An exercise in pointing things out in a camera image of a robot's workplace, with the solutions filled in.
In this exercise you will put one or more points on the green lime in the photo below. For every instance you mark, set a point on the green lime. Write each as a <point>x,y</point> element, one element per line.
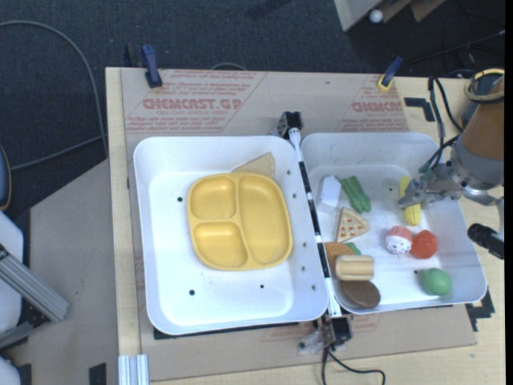
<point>436,282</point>

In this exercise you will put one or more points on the tan hot dog bun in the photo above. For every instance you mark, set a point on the tan hot dog bun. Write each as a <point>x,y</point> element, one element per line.
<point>354,267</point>

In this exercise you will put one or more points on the green beans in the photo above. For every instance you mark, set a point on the green beans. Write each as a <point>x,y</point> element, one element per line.
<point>356,194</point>

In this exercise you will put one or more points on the white carton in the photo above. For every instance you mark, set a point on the white carton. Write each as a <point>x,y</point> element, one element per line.
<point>328,193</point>

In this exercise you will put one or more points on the tan bread slice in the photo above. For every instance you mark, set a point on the tan bread slice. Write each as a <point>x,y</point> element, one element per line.
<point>260,163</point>

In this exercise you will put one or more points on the brown cardboard board red print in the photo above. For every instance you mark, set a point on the brown cardboard board red print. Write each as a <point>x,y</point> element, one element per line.
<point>240,102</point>

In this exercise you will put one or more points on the yellow corn cob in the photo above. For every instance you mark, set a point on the yellow corn cob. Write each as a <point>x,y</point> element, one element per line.
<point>413,217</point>

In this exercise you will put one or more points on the small green leaf piece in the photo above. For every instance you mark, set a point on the small green leaf piece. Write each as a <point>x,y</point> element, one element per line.
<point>354,248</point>

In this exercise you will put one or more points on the white plastic tray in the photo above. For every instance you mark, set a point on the white plastic tray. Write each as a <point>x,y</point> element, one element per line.
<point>224,295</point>
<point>376,155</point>

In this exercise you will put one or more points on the thin black and white rod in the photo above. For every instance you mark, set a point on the thin black and white rod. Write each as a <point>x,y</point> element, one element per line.
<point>316,223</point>

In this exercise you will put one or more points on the orange cracker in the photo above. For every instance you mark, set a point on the orange cracker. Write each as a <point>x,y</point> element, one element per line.
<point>334,250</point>

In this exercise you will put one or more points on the brown round biscuit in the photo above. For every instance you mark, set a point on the brown round biscuit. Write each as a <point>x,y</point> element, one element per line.
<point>360,294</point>

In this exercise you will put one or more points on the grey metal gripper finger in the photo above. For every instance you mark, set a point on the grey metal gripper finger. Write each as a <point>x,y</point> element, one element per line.
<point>413,187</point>
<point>410,203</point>

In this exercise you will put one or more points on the red tomato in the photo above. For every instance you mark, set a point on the red tomato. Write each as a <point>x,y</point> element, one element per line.
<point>424,245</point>

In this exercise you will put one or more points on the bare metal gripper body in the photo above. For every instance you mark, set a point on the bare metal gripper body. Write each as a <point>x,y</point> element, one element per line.
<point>443,185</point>

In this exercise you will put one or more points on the black cylinder on white bracket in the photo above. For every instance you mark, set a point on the black cylinder on white bracket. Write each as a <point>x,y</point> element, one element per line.
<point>485,237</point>

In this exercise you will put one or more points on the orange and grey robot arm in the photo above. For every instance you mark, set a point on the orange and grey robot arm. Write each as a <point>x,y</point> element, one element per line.
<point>483,126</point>

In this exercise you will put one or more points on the pizza slice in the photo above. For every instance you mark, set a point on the pizza slice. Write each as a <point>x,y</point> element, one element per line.
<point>349,225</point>

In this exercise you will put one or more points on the yellow divided plate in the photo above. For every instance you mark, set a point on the yellow divided plate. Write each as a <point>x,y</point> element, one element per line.
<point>260,215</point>

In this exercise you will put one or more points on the white ball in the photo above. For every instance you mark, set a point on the white ball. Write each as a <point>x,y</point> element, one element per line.
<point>376,16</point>

